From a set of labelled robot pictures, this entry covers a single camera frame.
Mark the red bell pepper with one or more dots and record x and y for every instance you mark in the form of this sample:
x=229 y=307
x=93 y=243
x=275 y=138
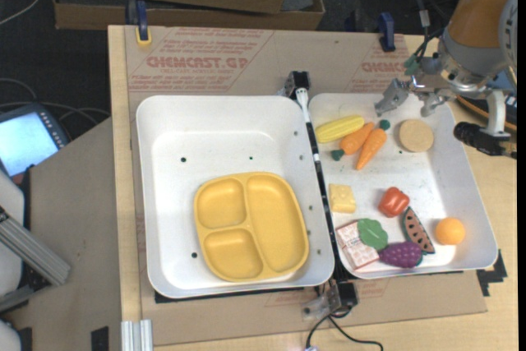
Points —
x=393 y=202

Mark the yellow divided plate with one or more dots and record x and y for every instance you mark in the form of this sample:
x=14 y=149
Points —
x=269 y=218

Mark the orange carrot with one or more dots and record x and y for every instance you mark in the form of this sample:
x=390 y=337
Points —
x=372 y=146
x=355 y=140

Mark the white plastic tray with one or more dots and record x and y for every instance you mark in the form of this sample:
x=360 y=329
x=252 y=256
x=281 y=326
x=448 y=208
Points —
x=415 y=176
x=230 y=135

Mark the black cylinder on white bracket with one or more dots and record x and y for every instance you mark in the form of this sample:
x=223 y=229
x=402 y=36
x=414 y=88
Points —
x=476 y=135

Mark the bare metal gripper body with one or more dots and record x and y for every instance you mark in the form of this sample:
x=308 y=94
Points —
x=464 y=85

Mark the thin black and white rod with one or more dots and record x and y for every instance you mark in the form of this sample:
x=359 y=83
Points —
x=315 y=154

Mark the brown cardboard board, red print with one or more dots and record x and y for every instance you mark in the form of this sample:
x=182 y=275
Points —
x=197 y=66

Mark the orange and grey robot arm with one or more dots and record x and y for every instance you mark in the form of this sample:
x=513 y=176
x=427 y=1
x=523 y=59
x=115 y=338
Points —
x=476 y=12

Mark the red watermelon slice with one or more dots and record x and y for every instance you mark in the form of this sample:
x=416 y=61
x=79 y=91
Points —
x=417 y=232

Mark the tan round biscuit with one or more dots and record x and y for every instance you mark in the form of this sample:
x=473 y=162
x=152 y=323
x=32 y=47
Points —
x=416 y=135

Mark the yellow corn cob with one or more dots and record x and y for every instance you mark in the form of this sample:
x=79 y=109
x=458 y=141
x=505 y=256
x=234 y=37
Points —
x=339 y=128

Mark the green lettuce leaf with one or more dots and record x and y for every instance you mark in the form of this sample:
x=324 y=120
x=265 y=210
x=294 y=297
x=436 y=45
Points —
x=373 y=234

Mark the yellow cheese wedge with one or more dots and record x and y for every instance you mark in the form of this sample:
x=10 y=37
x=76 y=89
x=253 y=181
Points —
x=342 y=199

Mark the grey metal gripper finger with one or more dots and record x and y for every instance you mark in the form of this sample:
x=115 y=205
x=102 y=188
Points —
x=432 y=102
x=393 y=95

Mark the orange round fruit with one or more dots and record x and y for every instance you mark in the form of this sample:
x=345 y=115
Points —
x=450 y=231

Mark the purple grapes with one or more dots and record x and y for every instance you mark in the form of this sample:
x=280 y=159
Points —
x=400 y=255

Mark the pink and white carton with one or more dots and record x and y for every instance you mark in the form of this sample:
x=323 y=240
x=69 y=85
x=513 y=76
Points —
x=355 y=250

